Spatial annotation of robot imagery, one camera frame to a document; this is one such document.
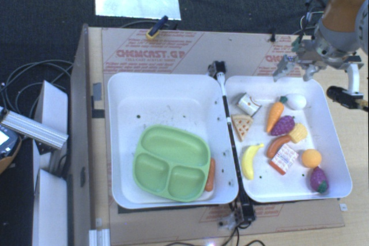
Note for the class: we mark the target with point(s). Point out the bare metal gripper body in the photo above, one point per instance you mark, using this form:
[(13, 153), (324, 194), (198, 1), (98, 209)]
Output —
[(310, 54)]

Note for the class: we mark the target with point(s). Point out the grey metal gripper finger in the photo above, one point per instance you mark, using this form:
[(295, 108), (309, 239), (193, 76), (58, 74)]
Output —
[(311, 69), (284, 66)]

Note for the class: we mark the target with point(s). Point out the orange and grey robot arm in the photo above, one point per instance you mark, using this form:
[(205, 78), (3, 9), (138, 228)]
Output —
[(341, 5)]

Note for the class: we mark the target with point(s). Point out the white toy egg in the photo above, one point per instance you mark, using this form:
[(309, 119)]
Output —
[(296, 101)]

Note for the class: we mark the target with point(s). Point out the small white and red can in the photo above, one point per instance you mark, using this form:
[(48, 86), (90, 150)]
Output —
[(247, 104)]

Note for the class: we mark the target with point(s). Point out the orange carrot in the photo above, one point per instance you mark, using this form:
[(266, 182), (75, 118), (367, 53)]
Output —
[(274, 118)]

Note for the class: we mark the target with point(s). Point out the white plastic tray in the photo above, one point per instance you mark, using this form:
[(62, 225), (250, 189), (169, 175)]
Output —
[(167, 100), (325, 124)]

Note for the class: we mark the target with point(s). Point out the purple grapes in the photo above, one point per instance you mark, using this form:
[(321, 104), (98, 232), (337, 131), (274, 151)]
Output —
[(283, 125)]

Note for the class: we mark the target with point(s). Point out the yellow toy corn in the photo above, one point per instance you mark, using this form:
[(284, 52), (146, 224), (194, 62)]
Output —
[(299, 133)]

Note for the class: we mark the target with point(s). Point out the toy pizza slice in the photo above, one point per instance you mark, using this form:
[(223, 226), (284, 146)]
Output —
[(241, 125)]

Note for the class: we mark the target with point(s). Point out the thin black and white rod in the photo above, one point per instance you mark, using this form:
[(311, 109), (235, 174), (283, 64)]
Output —
[(229, 119)]

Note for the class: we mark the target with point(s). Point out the brown toy sausage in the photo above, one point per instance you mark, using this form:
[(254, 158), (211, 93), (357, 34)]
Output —
[(276, 147)]

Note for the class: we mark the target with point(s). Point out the orange toy fruit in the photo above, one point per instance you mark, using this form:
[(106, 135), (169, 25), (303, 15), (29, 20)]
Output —
[(311, 158)]

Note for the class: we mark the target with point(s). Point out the white and orange carton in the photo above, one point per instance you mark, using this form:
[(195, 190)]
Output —
[(284, 159)]

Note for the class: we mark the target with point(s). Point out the yellow banana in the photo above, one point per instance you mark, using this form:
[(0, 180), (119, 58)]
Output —
[(248, 161)]

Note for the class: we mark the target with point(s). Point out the brown cardboard board red print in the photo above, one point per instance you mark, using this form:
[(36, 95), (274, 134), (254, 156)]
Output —
[(178, 49)]

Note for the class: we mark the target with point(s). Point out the purple toy eggplant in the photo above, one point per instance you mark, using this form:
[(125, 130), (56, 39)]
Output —
[(317, 178)]

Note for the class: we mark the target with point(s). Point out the orange toy sausage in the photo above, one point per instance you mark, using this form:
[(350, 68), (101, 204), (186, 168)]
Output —
[(211, 175)]

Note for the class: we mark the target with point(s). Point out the green divided plate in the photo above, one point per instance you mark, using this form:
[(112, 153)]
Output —
[(170, 161)]

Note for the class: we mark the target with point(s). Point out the black cylinder on white bracket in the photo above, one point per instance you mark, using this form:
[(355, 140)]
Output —
[(343, 96)]

